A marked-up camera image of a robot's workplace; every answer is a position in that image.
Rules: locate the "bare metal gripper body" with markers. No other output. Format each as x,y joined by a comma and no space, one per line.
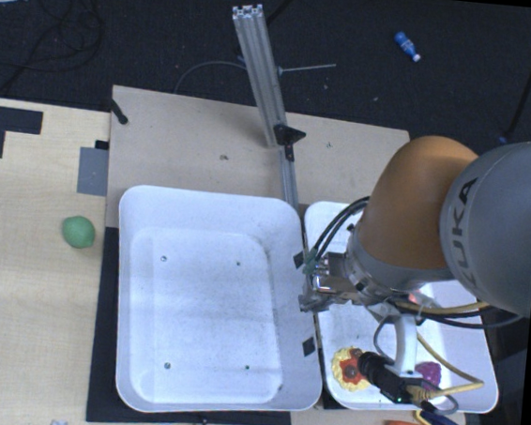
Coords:
339,280

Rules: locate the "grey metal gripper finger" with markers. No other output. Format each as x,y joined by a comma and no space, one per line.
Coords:
309,303

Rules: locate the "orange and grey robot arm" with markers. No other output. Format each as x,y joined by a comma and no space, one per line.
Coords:
435,210

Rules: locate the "yellow and red pizza slice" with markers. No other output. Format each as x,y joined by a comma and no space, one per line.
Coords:
345,368

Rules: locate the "white plastic tray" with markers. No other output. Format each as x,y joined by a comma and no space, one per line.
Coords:
208,304
463,350

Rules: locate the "purple grapes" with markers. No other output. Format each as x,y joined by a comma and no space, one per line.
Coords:
431,373

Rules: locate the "brown cardboard board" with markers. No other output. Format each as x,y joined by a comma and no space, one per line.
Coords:
197,143

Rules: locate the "green round fruit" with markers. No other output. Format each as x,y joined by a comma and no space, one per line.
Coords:
78,231

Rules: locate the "blue bottle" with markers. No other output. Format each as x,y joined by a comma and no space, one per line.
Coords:
406,45

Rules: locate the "black cylinder on white bracket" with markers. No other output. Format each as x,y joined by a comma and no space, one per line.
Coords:
392,378

